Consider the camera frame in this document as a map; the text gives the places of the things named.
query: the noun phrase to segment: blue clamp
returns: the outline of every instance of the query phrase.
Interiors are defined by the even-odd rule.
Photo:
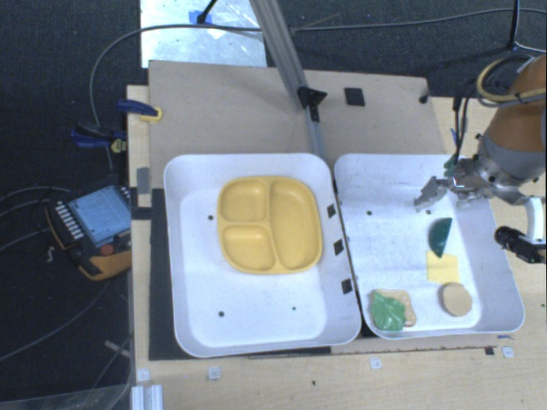
[[[116,104],[116,109],[123,113],[139,114],[140,119],[144,121],[159,121],[162,119],[161,109],[153,108],[136,100],[120,99]]]

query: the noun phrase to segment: table surface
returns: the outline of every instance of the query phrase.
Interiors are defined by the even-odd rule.
[[[128,96],[148,101],[148,87],[129,87]],[[451,99],[430,98],[447,153],[452,151]],[[468,138],[462,153],[476,150],[473,136],[483,132],[493,110],[472,101]],[[137,170],[150,166],[150,124],[129,114],[130,184]],[[524,187],[543,195],[544,176]],[[150,205],[146,193],[141,207]],[[526,231],[524,208],[491,202],[499,225]],[[150,222],[132,223],[132,299],[135,366],[149,369],[153,384],[163,386],[165,408],[541,408],[547,400],[545,266],[530,266],[509,255],[509,264],[526,309],[526,320],[509,338],[498,339],[494,355],[481,349],[337,354],[295,358],[148,360],[150,295]],[[511,347],[513,358],[502,348]],[[372,358],[381,360],[373,369]],[[221,368],[221,379],[208,380],[208,369]]]

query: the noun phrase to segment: yellow plate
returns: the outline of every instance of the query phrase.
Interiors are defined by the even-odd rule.
[[[321,222],[308,186],[280,176],[228,182],[217,205],[222,254],[248,273],[292,273],[311,268],[323,250]]]

